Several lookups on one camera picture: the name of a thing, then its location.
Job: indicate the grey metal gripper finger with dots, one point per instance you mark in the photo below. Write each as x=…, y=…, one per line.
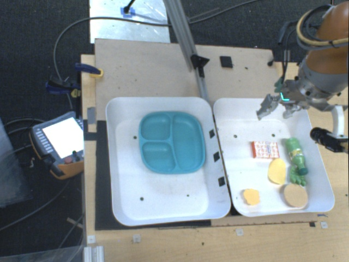
x=291, y=110
x=266, y=106

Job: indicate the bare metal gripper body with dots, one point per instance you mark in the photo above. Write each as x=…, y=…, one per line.
x=297, y=93

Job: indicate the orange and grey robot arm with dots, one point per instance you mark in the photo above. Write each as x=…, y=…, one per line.
x=330, y=50

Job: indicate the green plastic bottle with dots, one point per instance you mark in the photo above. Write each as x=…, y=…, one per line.
x=294, y=151

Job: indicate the orange printed carton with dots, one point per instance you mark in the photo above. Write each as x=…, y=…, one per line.
x=265, y=149

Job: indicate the black block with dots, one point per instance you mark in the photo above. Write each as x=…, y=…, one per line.
x=226, y=61

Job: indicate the yellow potato chip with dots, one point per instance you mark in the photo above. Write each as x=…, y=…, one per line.
x=276, y=171

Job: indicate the green grapes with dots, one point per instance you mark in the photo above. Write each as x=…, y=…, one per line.
x=295, y=177

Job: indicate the white plastic tray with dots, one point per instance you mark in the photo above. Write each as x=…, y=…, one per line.
x=245, y=173
x=163, y=195

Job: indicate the tan round biscuit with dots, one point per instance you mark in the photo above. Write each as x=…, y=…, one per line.
x=295, y=196

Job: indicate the blue divided plate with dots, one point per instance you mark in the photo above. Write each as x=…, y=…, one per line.
x=185, y=146

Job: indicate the orange yellow biscuit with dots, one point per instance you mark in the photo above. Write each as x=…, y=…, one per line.
x=251, y=197

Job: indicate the brown cardboard board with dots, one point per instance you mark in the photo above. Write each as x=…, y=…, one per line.
x=141, y=67

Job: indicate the black cylinder on white bracket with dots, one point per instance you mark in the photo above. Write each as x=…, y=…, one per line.
x=331, y=140

